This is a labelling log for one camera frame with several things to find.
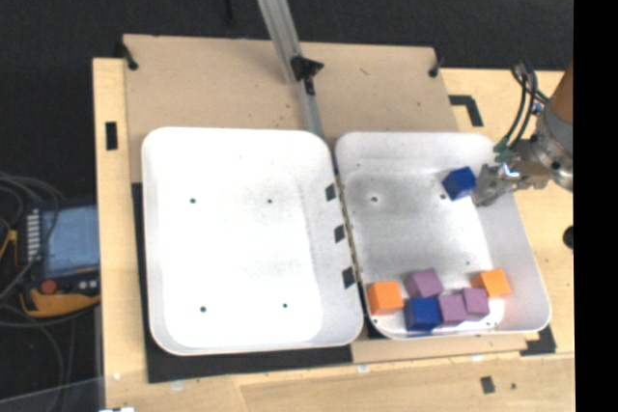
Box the flat brown cardboard board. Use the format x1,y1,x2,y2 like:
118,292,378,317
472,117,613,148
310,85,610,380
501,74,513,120
121,33,528,365

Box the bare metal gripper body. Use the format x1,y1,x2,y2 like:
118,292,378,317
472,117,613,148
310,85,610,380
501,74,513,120
510,140,575,193

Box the purple cube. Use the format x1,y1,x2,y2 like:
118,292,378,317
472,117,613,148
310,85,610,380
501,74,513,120
462,287,491,317
437,293,469,325
403,266,445,300

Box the orange cube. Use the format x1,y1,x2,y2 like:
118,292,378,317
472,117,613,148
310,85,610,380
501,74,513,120
366,280,406,316
469,267,513,299

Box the white plastic tray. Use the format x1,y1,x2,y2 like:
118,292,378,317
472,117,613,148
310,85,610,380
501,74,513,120
140,125,365,357
333,130,552,342

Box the blue cube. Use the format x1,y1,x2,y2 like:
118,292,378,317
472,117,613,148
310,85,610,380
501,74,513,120
403,296,443,333
440,165,478,202

